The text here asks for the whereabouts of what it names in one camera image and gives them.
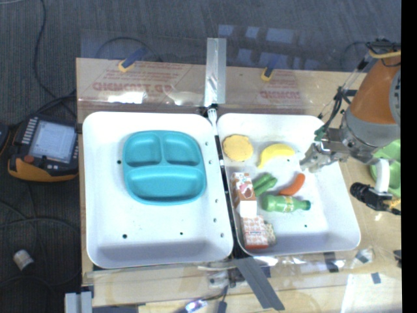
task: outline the plastic bottle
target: plastic bottle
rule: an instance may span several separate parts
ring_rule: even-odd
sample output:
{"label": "plastic bottle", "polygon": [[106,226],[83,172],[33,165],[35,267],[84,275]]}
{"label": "plastic bottle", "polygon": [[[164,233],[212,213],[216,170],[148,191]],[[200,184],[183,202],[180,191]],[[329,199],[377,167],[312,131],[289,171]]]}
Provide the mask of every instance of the plastic bottle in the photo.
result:
{"label": "plastic bottle", "polygon": [[262,208],[265,211],[293,212],[295,210],[310,210],[308,200],[298,200],[292,196],[274,196],[267,194],[262,199]]}

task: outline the white tray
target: white tray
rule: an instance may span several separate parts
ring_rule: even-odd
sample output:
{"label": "white tray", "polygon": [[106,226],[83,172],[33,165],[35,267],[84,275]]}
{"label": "white tray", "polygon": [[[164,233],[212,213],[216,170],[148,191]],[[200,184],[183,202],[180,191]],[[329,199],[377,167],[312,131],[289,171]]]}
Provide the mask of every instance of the white tray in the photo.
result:
{"label": "white tray", "polygon": [[[220,141],[232,135],[249,137],[253,144],[253,156],[244,162],[236,162],[224,155],[228,181],[234,171],[248,172],[252,179],[269,172],[278,179],[271,192],[278,192],[300,172],[299,160],[314,139],[314,131],[323,122],[307,115],[263,115],[227,113],[218,119]],[[261,151],[272,143],[286,143],[295,151],[295,156],[278,157],[257,169]],[[261,209],[258,200],[258,214],[272,223],[277,244],[261,250],[245,250],[248,254],[283,256],[352,250],[360,242],[360,230],[356,220],[347,187],[339,164],[325,166],[318,173],[304,171],[306,180],[295,194],[296,198],[309,200],[309,211],[297,210],[293,213],[267,212]],[[242,248],[243,237],[240,219],[234,211],[238,240]]]}
{"label": "white tray", "polygon": [[[122,148],[145,130],[187,133],[198,142],[207,188],[182,205],[147,205],[124,185]],[[209,121],[175,113],[96,112],[83,123],[87,253],[103,268],[220,261],[233,236]]]}

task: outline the blue divided plate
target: blue divided plate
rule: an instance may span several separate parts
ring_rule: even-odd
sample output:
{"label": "blue divided plate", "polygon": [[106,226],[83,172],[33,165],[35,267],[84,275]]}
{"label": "blue divided plate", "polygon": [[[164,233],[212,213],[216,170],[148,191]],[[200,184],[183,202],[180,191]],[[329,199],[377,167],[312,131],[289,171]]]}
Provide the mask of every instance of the blue divided plate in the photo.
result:
{"label": "blue divided plate", "polygon": [[190,203],[206,189],[200,147],[182,132],[136,132],[124,143],[122,163],[127,191],[144,204]]}

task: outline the yellow banana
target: yellow banana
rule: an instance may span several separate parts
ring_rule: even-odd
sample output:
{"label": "yellow banana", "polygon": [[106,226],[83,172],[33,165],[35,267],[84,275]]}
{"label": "yellow banana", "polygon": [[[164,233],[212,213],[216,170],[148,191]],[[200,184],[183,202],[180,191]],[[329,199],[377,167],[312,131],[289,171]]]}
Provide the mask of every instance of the yellow banana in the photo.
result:
{"label": "yellow banana", "polygon": [[261,161],[258,164],[258,168],[262,168],[270,159],[274,157],[288,157],[294,154],[294,149],[291,146],[285,145],[284,143],[275,143],[269,145],[261,152]]}

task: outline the green pepper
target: green pepper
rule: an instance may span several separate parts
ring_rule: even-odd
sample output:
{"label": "green pepper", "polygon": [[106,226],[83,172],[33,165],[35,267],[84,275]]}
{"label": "green pepper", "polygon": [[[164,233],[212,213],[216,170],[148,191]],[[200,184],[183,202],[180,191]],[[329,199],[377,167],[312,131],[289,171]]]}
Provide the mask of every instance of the green pepper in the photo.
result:
{"label": "green pepper", "polygon": [[262,175],[258,180],[253,182],[253,189],[258,188],[259,186],[263,185],[264,183],[268,182],[270,179],[273,179],[272,175],[269,173],[266,173]]}
{"label": "green pepper", "polygon": [[267,181],[266,183],[264,183],[263,185],[257,187],[256,189],[254,189],[255,190],[255,196],[260,196],[261,194],[263,194],[268,189],[273,188],[274,185],[276,185],[277,182],[278,182],[278,180],[274,177],[274,178],[270,179],[269,181]]}

